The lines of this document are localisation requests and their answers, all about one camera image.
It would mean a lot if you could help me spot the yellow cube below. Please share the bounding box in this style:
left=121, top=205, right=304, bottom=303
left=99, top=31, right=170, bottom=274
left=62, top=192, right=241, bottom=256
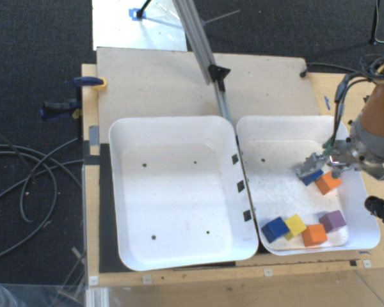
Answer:
left=284, top=213, right=308, bottom=241

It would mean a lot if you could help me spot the purple cube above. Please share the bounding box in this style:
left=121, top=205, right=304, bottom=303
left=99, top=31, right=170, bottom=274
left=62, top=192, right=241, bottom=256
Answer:
left=318, top=210, right=348, bottom=234

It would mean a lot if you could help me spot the black cylinder on white bracket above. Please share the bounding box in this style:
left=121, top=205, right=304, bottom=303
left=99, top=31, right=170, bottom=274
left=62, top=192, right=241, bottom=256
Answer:
left=362, top=162, right=384, bottom=230

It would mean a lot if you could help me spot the white plastic tray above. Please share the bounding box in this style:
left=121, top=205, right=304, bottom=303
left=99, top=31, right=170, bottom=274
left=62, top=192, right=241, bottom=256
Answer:
left=236, top=114, right=381, bottom=256
left=108, top=115, right=260, bottom=272

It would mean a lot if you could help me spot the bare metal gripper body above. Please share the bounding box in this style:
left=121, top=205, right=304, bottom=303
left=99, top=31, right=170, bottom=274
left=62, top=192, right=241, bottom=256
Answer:
left=323, top=138, right=384, bottom=173

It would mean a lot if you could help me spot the blue cube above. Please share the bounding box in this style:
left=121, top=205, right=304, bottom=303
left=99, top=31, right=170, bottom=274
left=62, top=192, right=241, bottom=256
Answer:
left=301, top=169, right=324, bottom=187
left=260, top=216, right=291, bottom=244

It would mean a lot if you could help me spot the orange cube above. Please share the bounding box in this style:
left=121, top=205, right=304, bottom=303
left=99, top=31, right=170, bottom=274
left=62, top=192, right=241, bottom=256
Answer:
left=314, top=170, right=343, bottom=196
left=301, top=223, right=328, bottom=248

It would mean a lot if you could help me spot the thin black rod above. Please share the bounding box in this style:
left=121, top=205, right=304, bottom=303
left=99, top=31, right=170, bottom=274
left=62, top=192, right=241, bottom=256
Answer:
left=234, top=129, right=259, bottom=230

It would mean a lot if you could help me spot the pale flat board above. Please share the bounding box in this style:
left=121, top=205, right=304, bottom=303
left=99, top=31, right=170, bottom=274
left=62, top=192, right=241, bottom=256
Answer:
left=95, top=46, right=321, bottom=145

